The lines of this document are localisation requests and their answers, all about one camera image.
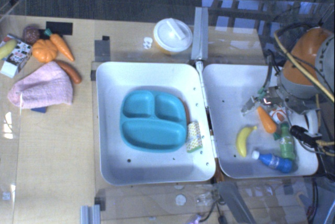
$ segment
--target toy banana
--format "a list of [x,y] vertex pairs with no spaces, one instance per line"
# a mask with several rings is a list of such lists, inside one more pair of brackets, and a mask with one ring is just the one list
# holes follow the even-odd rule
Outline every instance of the toy banana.
[[239,154],[242,157],[246,157],[247,156],[247,138],[250,135],[250,133],[253,130],[256,130],[257,126],[253,126],[253,127],[244,127],[242,128],[242,130],[237,134],[236,137],[236,148],[237,151],[239,152]]

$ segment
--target orange carrot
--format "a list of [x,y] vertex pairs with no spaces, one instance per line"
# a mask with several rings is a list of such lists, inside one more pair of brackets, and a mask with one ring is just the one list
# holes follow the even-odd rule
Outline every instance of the orange carrot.
[[46,29],[44,32],[45,35],[50,37],[50,41],[57,47],[58,51],[60,51],[64,56],[66,56],[71,61],[74,61],[74,57],[62,37],[60,37],[56,33],[52,33],[50,29]]
[[265,129],[266,132],[272,134],[277,130],[277,125],[276,123],[273,121],[273,119],[271,118],[271,116],[269,114],[267,114],[267,112],[261,107],[259,106],[257,108],[258,114],[261,118],[263,127]]
[[81,83],[82,78],[80,77],[79,73],[71,65],[63,61],[59,61],[59,60],[55,60],[55,62],[59,65],[59,67],[63,69],[63,71],[67,73],[67,75],[71,78],[71,80],[75,84]]

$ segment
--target blue object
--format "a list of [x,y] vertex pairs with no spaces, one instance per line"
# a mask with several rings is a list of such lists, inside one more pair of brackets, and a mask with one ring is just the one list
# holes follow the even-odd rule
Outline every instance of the blue object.
[[283,173],[289,173],[292,170],[292,161],[284,159],[273,154],[260,154],[258,151],[252,152],[252,158],[261,160],[266,166],[277,169]]
[[33,108],[33,109],[30,109],[30,110],[37,111],[38,113],[46,113],[47,112],[47,107]]
[[165,92],[133,91],[122,102],[120,131],[123,141],[134,149],[175,151],[186,141],[185,107]]

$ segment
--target toy pumpkin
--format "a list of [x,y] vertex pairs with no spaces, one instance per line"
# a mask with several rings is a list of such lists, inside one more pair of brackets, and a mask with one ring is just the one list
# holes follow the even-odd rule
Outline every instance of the toy pumpkin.
[[32,55],[42,63],[48,63],[57,57],[58,49],[50,40],[37,40],[32,46]]

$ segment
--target plastic jar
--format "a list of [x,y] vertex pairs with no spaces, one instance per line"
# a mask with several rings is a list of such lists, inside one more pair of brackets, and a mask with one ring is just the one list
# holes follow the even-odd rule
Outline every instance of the plastic jar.
[[173,18],[159,21],[153,30],[153,38],[157,47],[169,55],[185,51],[193,41],[188,25]]

